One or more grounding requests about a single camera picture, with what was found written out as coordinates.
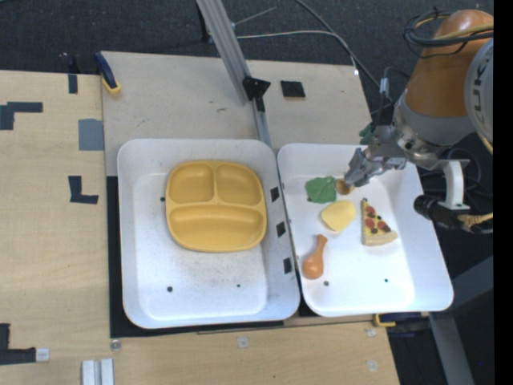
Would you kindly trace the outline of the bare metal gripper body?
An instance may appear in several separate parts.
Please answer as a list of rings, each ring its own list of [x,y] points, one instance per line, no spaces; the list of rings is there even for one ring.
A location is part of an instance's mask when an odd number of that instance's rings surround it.
[[[438,163],[443,146],[424,140],[408,126],[377,126],[365,150],[365,161],[372,172],[404,169],[412,163],[424,169],[432,169]]]

